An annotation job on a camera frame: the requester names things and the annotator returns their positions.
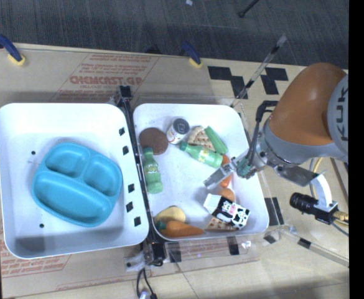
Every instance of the green bottle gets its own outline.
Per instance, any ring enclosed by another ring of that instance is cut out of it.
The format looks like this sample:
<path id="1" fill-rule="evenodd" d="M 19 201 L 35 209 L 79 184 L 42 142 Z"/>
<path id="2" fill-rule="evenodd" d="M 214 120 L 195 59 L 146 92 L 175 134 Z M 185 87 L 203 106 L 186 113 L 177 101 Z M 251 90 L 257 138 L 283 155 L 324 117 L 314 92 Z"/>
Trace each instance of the green bottle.
<path id="1" fill-rule="evenodd" d="M 158 163 L 152 157 L 152 148 L 147 147 L 143 150 L 144 179 L 146 180 L 147 192 L 157 194 L 162 192 L 161 174 L 159 173 Z"/>
<path id="2" fill-rule="evenodd" d="M 188 152 L 194 159 L 199 162 L 205 163 L 214 168 L 219 168 L 222 164 L 223 156 L 210 149 L 200 145 L 189 145 L 182 142 L 179 147 L 182 151 Z"/>

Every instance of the potato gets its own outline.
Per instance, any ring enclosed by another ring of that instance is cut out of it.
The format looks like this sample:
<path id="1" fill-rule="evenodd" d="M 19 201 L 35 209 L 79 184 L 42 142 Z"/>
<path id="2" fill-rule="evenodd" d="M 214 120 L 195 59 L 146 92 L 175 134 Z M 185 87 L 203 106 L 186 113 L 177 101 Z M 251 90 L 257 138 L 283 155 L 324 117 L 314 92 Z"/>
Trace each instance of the potato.
<path id="1" fill-rule="evenodd" d="M 185 222 L 185 220 L 186 215 L 181 208 L 177 206 L 169 206 L 154 217 L 154 224 L 157 224 L 157 221 L 162 221 L 167 224 L 169 221 Z"/>

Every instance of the toy food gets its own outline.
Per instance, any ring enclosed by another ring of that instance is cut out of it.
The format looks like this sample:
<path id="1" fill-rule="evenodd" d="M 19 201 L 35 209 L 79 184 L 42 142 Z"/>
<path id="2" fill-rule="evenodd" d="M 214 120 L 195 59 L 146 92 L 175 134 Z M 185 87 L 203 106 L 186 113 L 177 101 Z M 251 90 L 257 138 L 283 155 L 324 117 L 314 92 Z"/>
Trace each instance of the toy food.
<path id="1" fill-rule="evenodd" d="M 235 202 L 236 200 L 236 196 L 230 188 L 222 188 L 220 191 L 218 191 L 218 195 L 221 195 L 232 202 Z"/>
<path id="2" fill-rule="evenodd" d="M 186 237 L 204 233 L 201 228 L 179 221 L 169 221 L 167 224 L 157 221 L 156 227 L 161 234 L 167 237 Z"/>
<path id="3" fill-rule="evenodd" d="M 221 221 L 220 219 L 212 217 L 209 223 L 205 226 L 204 230 L 209 232 L 229 232 L 237 230 L 237 228 Z"/>
<path id="4" fill-rule="evenodd" d="M 225 164 L 228 164 L 228 163 L 230 163 L 230 158 L 223 154 L 222 165 L 225 165 Z M 230 174 L 223 181 L 220 182 L 221 187 L 226 188 L 227 186 L 229 186 L 230 181 L 231 181 L 231 175 L 232 174 Z"/>
<path id="5" fill-rule="evenodd" d="M 165 153 L 168 148 L 168 139 L 166 134 L 160 129 L 154 127 L 142 130 L 139 135 L 139 141 L 142 149 L 151 147 L 154 155 Z"/>
<path id="6" fill-rule="evenodd" d="M 153 150 L 151 147 L 146 147 L 143 150 L 144 162 L 143 172 L 146 180 L 147 192 L 150 194 L 158 194 L 162 192 L 161 174 L 159 172 L 158 163 L 154 160 Z"/>
<path id="7" fill-rule="evenodd" d="M 157 224 L 158 221 L 167 224 L 169 221 L 185 222 L 185 220 L 186 215 L 184 211 L 177 206 L 169 206 L 154 217 L 155 224 Z"/>
<path id="8" fill-rule="evenodd" d="M 228 149 L 224 142 L 219 138 L 219 136 L 215 133 L 215 131 L 211 128 L 211 126 L 208 126 L 206 129 L 204 129 L 205 134 L 207 134 L 210 142 L 213 145 L 213 148 L 215 151 L 219 154 L 226 154 Z"/>
<path id="9" fill-rule="evenodd" d="M 249 209 L 219 195 L 208 194 L 204 207 L 213 217 L 237 229 L 244 228 L 250 215 Z"/>
<path id="10" fill-rule="evenodd" d="M 215 148 L 213 147 L 208 135 L 204 131 L 204 127 L 202 126 L 198 126 L 192 130 L 187 142 L 190 145 L 200 145 L 208 148 L 211 151 L 215 151 Z"/>
<path id="11" fill-rule="evenodd" d="M 182 141 L 182 139 L 184 139 L 189 130 L 190 125 L 188 121 L 186 121 L 184 118 L 176 118 L 167 130 L 166 135 L 168 142 L 172 144 L 179 143 Z"/>
<path id="12" fill-rule="evenodd" d="M 211 167 L 219 168 L 222 163 L 222 155 L 201 145 L 190 145 L 182 142 L 180 150 L 187 152 L 193 159 L 205 163 Z"/>

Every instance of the orange object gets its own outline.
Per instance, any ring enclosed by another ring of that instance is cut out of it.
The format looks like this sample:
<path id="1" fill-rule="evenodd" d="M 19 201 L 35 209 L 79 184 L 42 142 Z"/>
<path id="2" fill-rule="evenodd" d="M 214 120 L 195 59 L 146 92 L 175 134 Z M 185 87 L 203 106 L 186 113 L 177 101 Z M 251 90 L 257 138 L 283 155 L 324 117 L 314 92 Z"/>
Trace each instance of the orange object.
<path id="1" fill-rule="evenodd" d="M 228 163 L 230 163 L 230 158 L 227 157 L 227 155 L 223 154 L 222 165 L 228 164 Z M 229 186 L 230 181 L 231 181 L 231 174 L 229 176 L 227 176 L 223 181 L 220 182 L 220 186 L 223 188 L 226 188 L 227 186 Z"/>
<path id="2" fill-rule="evenodd" d="M 274 108 L 269 117 L 270 130 L 290 143 L 331 144 L 327 110 L 332 92 L 344 76 L 346 73 L 342 69 L 330 63 L 306 67 L 291 82 Z"/>
<path id="3" fill-rule="evenodd" d="M 204 233 L 201 228 L 194 227 L 179 221 L 169 221 L 166 224 L 166 228 L 160 229 L 159 232 L 167 237 L 185 237 L 201 235 Z"/>
<path id="4" fill-rule="evenodd" d="M 230 188 L 222 188 L 218 192 L 218 195 L 221 195 L 224 198 L 227 198 L 231 202 L 234 202 L 236 199 L 234 192 Z"/>

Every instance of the blue divided plate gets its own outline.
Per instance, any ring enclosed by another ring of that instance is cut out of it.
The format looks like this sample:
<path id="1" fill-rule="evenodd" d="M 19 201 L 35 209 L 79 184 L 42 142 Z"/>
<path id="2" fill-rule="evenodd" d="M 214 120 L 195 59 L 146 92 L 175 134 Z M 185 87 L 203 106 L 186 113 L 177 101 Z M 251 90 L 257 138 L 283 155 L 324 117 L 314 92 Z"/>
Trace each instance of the blue divided plate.
<path id="1" fill-rule="evenodd" d="M 54 146 L 32 180 L 32 197 L 43 209 L 85 227 L 104 222 L 121 192 L 122 172 L 106 156 L 75 143 Z"/>

